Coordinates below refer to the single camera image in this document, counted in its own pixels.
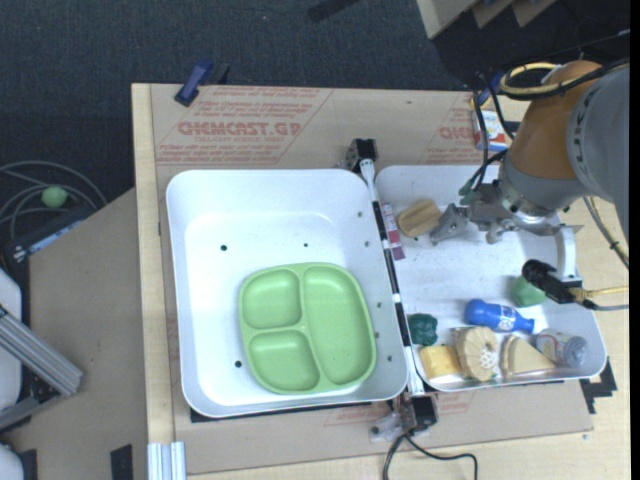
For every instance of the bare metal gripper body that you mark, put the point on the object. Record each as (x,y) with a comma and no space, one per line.
(492,208)

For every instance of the yellow cheese block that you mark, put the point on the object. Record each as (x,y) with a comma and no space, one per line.
(439,362)

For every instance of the tan round biscuit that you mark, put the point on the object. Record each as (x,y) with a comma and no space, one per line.
(475,350)

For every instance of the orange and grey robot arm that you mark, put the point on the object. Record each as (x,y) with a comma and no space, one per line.
(555,133)

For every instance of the tan ridged bread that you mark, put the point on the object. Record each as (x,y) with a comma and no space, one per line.
(417,218)

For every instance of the silver can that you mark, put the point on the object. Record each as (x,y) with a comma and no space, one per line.
(560,347)

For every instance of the green divided plate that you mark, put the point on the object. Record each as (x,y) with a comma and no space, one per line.
(330,318)

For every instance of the dark green broccoli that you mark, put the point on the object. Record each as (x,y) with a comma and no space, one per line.
(424,329)

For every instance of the blue bottle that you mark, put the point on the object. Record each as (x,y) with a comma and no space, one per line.
(492,314)

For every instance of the black cylinder on white bracket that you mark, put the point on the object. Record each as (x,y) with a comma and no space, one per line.
(547,279)

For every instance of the green ball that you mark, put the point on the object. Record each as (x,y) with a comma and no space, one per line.
(54,196)

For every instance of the purple and white packet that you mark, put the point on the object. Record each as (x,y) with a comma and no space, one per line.
(392,233)

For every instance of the white plastic tray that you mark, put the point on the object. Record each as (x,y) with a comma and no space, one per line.
(210,288)
(450,273)

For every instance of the tan pizza slice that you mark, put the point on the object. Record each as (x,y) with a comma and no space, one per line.
(525,358)

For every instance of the light green lump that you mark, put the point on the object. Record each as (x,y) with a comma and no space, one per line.
(526,295)

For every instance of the thin black and white rod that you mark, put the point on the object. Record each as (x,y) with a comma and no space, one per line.
(388,255)

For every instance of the white orange and blue carton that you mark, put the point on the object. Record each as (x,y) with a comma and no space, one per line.
(492,130)

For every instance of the bare metal gripper finger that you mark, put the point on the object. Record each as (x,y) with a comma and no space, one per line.
(450,224)
(495,234)

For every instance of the brown cardboard board red print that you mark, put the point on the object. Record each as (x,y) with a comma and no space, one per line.
(260,128)

